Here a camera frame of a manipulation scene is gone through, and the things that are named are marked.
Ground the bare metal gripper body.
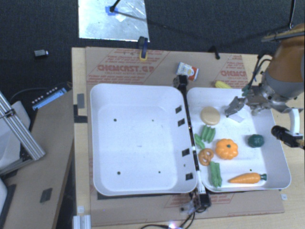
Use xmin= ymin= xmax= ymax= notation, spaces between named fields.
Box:
xmin=245 ymin=85 xmax=293 ymax=112

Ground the white flat paper piece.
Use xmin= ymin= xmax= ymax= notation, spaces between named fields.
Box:
xmin=229 ymin=113 xmax=245 ymax=124

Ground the yellow corn cob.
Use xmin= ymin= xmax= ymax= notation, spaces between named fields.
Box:
xmin=214 ymin=80 xmax=232 ymax=90

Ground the beige round biscuit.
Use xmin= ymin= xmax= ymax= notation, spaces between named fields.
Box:
xmin=200 ymin=106 xmax=221 ymax=126

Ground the dark green broccoli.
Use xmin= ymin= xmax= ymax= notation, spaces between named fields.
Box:
xmin=247 ymin=134 xmax=265 ymax=148

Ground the green bean bundle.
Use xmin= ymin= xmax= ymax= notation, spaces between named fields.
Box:
xmin=209 ymin=161 xmax=223 ymax=188
xmin=200 ymin=125 xmax=216 ymax=143

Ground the orange pumpkin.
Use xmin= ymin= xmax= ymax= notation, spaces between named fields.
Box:
xmin=215 ymin=138 xmax=239 ymax=160

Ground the green pea pod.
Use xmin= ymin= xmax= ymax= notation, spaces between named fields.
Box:
xmin=193 ymin=133 xmax=206 ymax=150

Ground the thin black and white rod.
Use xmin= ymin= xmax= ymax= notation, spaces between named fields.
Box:
xmin=180 ymin=81 xmax=205 ymax=196

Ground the white plastic tray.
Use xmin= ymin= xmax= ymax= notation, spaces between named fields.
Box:
xmin=186 ymin=87 xmax=292 ymax=193
xmin=90 ymin=83 xmax=199 ymax=197

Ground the orange pretzel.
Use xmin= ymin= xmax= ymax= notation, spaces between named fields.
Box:
xmin=198 ymin=148 xmax=214 ymax=167

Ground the white, yellow and red carton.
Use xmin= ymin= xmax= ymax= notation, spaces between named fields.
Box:
xmin=176 ymin=62 xmax=199 ymax=82

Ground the orange carrot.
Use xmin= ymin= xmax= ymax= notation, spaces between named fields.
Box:
xmin=228 ymin=172 xmax=268 ymax=185

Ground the brown cardboard board, red print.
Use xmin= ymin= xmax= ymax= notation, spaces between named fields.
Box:
xmin=85 ymin=46 xmax=285 ymax=227

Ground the black cylinder on white bracket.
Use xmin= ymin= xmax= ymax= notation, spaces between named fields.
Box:
xmin=271 ymin=107 xmax=305 ymax=149

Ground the black block with thin wires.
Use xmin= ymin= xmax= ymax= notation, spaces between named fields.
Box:
xmin=198 ymin=193 xmax=212 ymax=209
xmin=173 ymin=75 xmax=188 ymax=88

